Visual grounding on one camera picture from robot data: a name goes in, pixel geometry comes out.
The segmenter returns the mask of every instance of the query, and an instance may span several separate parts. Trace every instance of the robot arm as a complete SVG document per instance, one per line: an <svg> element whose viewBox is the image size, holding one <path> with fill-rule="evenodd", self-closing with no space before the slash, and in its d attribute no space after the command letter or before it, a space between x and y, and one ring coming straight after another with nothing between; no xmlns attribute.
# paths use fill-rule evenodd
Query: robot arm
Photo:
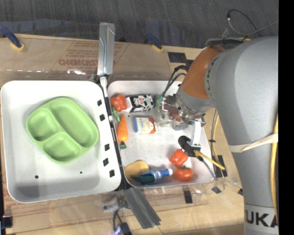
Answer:
<svg viewBox="0 0 294 235"><path fill-rule="evenodd" d="M258 38L230 50L204 49L178 89L177 105L181 118L185 112L216 107L244 190L245 235L278 234L270 188L271 143L237 152L273 133L278 37Z"/></svg>

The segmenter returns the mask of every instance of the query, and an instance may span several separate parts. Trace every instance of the white bottle cap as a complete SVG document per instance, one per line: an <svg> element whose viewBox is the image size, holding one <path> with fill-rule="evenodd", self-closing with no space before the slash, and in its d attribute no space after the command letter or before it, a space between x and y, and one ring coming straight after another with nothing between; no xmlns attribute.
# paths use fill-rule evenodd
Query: white bottle cap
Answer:
<svg viewBox="0 0 294 235"><path fill-rule="evenodd" d="M171 168L168 168L169 175L171 176L173 174L173 170Z"/></svg>

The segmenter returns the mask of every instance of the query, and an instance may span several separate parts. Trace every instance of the sink basin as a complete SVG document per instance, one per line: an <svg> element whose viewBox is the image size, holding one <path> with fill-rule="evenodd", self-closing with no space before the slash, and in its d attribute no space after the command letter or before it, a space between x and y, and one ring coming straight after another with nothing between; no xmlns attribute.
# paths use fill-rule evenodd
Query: sink basin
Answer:
<svg viewBox="0 0 294 235"><path fill-rule="evenodd" d="M97 84L11 81L0 99L7 189L13 199L32 203L118 188L119 163Z"/></svg>

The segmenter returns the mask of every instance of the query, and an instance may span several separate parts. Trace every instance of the drain hole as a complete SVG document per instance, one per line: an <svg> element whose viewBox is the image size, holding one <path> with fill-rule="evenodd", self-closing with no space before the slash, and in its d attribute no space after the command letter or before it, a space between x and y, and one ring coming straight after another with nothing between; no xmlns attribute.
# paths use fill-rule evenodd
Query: drain hole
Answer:
<svg viewBox="0 0 294 235"><path fill-rule="evenodd" d="M112 178L115 175L114 170L110 170L109 173L110 173L110 178Z"/></svg>
<svg viewBox="0 0 294 235"><path fill-rule="evenodd" d="M109 160L108 160L108 158L106 158L106 159L103 161L103 166L106 166L107 164L109 164Z"/></svg>

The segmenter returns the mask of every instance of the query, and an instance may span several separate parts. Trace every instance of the beige strap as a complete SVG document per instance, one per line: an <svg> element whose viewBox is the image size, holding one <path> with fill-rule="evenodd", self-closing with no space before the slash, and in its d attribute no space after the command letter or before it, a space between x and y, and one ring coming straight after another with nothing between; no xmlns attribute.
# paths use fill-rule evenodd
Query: beige strap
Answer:
<svg viewBox="0 0 294 235"><path fill-rule="evenodd" d="M263 139L260 139L254 143L248 143L248 144L240 144L240 145L229 145L230 151L234 153L242 153L244 151L253 149L255 147L258 147L263 144L268 143L276 143L279 141L278 133L274 133L272 135L269 135Z"/></svg>

